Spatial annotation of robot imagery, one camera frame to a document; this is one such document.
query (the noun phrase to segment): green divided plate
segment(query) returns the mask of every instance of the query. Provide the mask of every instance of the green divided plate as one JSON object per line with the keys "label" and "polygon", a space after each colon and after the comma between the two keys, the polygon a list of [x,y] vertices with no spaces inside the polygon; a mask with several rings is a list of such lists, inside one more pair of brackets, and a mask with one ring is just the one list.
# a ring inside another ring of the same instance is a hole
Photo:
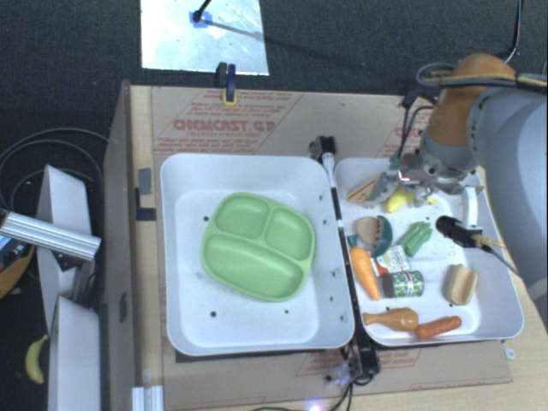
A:
{"label": "green divided plate", "polygon": [[265,197],[231,194],[205,231],[201,261],[218,282],[266,301],[286,301],[304,284],[313,260],[313,226]]}

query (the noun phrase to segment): binder clip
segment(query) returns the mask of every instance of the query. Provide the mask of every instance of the binder clip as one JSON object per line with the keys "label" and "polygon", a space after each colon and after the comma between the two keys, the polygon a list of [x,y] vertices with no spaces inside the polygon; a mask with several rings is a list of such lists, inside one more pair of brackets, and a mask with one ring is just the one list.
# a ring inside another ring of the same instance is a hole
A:
{"label": "binder clip", "polygon": [[224,106],[236,105],[236,66],[219,63],[215,72],[215,87],[223,88]]}

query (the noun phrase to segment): carrot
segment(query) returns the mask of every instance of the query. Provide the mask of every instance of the carrot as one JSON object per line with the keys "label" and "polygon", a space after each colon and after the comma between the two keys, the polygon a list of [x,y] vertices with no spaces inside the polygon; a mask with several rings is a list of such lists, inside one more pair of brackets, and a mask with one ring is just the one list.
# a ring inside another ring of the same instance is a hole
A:
{"label": "carrot", "polygon": [[434,335],[439,335],[440,333],[457,329],[461,327],[461,324],[461,319],[454,315],[453,317],[437,319],[436,321],[419,325],[419,327],[414,330],[414,333],[420,339],[426,339],[433,337]]}
{"label": "carrot", "polygon": [[360,280],[367,293],[374,300],[380,300],[377,279],[373,273],[371,259],[367,251],[362,247],[352,247],[350,249],[350,262],[358,280]]}

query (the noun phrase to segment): black carpet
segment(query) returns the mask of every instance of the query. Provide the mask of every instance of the black carpet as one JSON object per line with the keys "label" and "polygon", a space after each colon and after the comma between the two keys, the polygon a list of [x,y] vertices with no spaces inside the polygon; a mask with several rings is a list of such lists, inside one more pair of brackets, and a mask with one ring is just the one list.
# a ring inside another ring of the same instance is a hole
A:
{"label": "black carpet", "polygon": [[[507,54],[517,0],[260,0],[271,75],[241,76],[256,89],[405,93],[426,63],[473,52]],[[525,0],[520,55],[511,65],[540,73],[546,59],[548,0]],[[212,74],[140,66],[140,0],[0,0],[0,154],[29,134],[76,126],[108,135],[122,80],[211,86]],[[101,163],[98,139],[59,134]],[[45,163],[82,171],[98,227],[97,178],[81,156],[55,145],[28,148],[0,172],[10,196]],[[23,184],[15,209],[33,213],[40,179]],[[35,265],[31,267],[37,273]],[[42,336],[39,284],[0,300],[0,409],[46,409],[47,386],[24,373],[28,345]],[[47,358],[42,361],[47,367]]]}

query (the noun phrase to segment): green can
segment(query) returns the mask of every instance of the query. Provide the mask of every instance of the green can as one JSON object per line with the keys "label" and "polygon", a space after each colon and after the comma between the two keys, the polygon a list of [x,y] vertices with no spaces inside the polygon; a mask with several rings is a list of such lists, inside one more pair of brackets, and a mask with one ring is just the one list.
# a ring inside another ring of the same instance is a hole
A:
{"label": "green can", "polygon": [[418,271],[403,271],[383,276],[384,295],[389,298],[420,296],[425,281]]}

